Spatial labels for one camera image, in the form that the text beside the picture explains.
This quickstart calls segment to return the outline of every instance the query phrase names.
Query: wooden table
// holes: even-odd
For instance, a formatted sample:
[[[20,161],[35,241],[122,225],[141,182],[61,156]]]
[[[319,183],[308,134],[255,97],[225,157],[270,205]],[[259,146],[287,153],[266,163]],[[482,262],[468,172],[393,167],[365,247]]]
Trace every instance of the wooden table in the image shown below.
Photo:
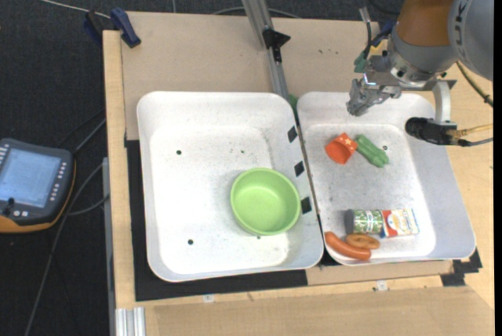
[[[246,17],[128,14],[140,46],[130,49],[119,32],[104,32],[116,309],[143,307],[147,336],[494,334],[493,144],[448,149],[483,265],[465,276],[465,286],[443,286],[440,275],[454,272],[452,261],[422,261],[317,266],[307,270],[305,287],[136,301],[124,140],[138,138],[137,101],[153,90],[272,89],[267,55]],[[275,18],[274,26],[292,37],[282,47],[291,94],[350,89],[353,60],[366,41],[362,23]],[[474,77],[493,92],[491,82]],[[451,97],[459,129],[493,122],[493,109],[456,67],[447,78],[458,80]],[[421,95],[433,103],[431,93]]]

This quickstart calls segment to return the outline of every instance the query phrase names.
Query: toy hot dog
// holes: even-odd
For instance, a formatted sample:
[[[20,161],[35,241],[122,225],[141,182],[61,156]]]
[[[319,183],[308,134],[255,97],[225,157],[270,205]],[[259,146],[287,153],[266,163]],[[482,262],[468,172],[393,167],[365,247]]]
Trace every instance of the toy hot dog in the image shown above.
[[[371,251],[367,248],[353,247],[339,239],[333,232],[325,232],[324,238],[326,244],[332,247],[336,252],[345,255],[346,257],[352,257],[354,259],[359,259],[361,261],[368,261],[371,258]]]

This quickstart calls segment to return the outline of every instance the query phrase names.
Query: orange toy cup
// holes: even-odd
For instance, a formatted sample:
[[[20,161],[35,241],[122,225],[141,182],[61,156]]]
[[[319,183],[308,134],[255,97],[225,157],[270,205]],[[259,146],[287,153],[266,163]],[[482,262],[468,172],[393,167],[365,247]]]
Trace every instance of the orange toy cup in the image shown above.
[[[345,164],[354,154],[357,147],[358,144],[356,141],[351,139],[346,133],[342,133],[329,142],[324,149],[332,160],[339,164]]]

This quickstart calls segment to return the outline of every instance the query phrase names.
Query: screen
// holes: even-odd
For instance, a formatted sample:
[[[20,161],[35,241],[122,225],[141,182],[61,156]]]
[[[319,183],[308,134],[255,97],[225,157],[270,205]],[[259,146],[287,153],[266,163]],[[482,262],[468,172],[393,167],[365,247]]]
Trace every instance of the screen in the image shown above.
[[[0,172],[0,199],[43,208],[60,162],[54,156],[11,149]]]

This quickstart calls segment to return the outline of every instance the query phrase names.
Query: sausage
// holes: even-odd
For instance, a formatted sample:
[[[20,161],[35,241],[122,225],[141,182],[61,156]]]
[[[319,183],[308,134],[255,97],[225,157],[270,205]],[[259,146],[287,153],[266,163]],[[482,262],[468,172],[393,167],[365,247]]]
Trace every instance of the sausage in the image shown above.
[[[366,234],[347,234],[345,242],[353,247],[367,248],[368,250],[375,250],[380,247],[380,241]]]
[[[367,248],[358,248],[348,245],[339,239],[333,232],[325,232],[324,238],[326,244],[332,247],[336,252],[339,252],[346,257],[352,257],[361,261],[368,261],[371,258],[371,251]]]

